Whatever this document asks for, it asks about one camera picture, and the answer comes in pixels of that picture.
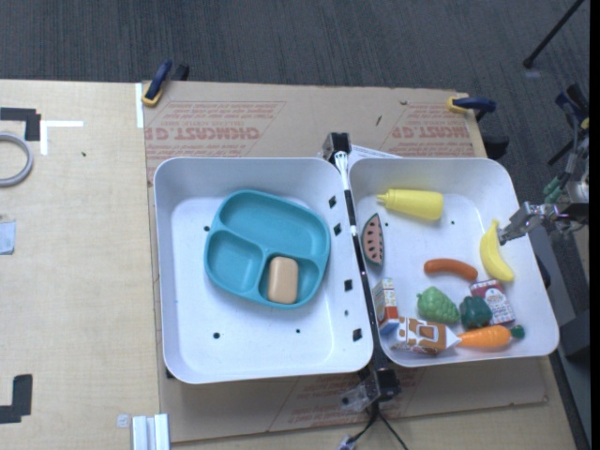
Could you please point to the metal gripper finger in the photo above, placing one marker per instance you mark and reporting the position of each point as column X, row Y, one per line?
column 510, row 231
column 530, row 213

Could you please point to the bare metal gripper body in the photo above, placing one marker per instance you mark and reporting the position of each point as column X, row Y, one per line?
column 574, row 213

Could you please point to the yellow banana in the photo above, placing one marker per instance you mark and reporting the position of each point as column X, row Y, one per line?
column 491, row 256

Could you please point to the orange sausage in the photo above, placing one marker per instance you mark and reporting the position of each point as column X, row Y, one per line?
column 450, row 267

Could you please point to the red packet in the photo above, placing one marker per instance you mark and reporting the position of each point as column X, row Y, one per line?
column 498, row 300

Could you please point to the dark green broccoli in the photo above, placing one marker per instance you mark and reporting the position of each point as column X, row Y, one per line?
column 475, row 312

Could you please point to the white plastic tray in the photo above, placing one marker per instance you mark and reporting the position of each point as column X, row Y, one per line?
column 262, row 345
column 422, row 242

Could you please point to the yellow mustard bottle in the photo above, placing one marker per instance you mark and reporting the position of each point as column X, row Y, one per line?
column 417, row 203

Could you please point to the light green grapes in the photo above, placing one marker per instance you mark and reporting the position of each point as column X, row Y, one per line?
column 437, row 305

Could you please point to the orange carrot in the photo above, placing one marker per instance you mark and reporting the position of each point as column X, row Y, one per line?
column 485, row 337

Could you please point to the red watermelon slice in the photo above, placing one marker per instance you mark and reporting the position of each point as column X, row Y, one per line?
column 374, row 242

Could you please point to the small white and orange carton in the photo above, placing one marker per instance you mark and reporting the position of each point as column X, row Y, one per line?
column 385, row 303

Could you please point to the white paper sheet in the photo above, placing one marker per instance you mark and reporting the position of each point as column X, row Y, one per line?
column 370, row 152

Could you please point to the thin black and white rod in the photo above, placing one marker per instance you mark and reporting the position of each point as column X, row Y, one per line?
column 349, row 204

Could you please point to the tan bread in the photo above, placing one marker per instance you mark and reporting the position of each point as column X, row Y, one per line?
column 282, row 279

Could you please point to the blue divided plate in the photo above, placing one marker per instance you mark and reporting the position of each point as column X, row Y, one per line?
column 262, row 225

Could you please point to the brown cardboard board red print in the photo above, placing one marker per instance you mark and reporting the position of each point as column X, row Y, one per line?
column 281, row 120

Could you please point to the white tape roll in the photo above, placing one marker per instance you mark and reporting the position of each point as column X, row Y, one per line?
column 28, row 162

